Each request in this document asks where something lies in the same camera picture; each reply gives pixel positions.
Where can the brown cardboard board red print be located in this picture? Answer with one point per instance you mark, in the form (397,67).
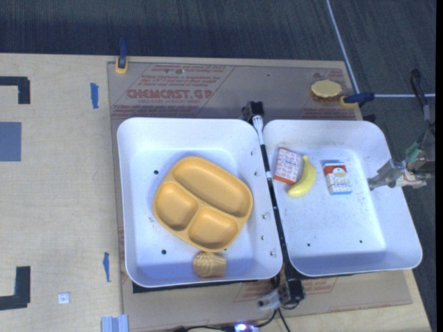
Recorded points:
(214,85)

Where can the thin black and white rod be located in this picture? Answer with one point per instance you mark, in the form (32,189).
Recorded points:
(273,192)

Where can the yellow banana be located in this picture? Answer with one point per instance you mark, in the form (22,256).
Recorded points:
(306,180)

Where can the red white and blue carton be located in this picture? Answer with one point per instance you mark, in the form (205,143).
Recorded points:
(336,178)

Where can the orange divided plate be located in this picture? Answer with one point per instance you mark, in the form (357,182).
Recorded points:
(207,185)

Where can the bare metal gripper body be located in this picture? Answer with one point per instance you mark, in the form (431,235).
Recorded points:
(423,166)

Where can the white plastic tray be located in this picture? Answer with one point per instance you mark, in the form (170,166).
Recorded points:
(339,227)
(145,144)

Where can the tan toy bread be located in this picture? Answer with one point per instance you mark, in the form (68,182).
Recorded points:
(209,265)

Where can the orange and white carton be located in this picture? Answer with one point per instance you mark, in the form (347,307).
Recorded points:
(288,166)

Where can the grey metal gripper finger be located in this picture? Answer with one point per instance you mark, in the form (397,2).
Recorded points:
(392,168)
(380,182)

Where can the yellow round biscuit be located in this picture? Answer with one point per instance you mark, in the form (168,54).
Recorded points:
(326,88)

